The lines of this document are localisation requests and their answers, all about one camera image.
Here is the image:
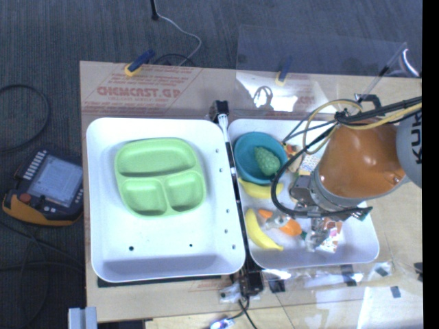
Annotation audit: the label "black block with thin wires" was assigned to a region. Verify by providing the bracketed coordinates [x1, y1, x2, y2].
[239, 271, 264, 296]
[209, 100, 230, 122]

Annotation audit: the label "green divided plate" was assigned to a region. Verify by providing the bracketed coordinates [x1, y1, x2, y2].
[114, 137, 206, 219]

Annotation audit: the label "yellow banana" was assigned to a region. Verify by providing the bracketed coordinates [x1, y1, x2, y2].
[244, 208, 285, 252]
[239, 178, 285, 199]

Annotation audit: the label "blue bowl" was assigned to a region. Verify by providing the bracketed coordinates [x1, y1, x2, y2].
[233, 132, 288, 186]

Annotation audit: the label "brown cardboard board red print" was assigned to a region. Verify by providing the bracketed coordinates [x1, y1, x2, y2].
[79, 60, 423, 324]

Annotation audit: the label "orange and white toy biscuit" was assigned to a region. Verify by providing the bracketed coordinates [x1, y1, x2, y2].
[283, 143, 305, 173]

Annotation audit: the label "thin black and white rod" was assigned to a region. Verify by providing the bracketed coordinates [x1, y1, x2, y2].
[217, 114, 262, 271]

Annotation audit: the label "white carton with blue dots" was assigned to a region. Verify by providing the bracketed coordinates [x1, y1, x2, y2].
[298, 154, 322, 176]

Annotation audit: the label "orange carrot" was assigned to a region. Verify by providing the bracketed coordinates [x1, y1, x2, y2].
[279, 219, 303, 237]

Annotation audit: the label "white packet with colourful print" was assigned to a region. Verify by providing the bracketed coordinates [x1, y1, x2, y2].
[318, 219, 344, 254]

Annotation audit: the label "green grapes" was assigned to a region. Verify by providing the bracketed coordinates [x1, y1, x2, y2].
[254, 146, 281, 177]

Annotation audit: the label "white plastic tray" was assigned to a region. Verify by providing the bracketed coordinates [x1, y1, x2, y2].
[85, 117, 246, 283]
[227, 118, 380, 270]

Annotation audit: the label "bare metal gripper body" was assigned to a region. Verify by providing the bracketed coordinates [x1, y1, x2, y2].
[289, 175, 344, 219]

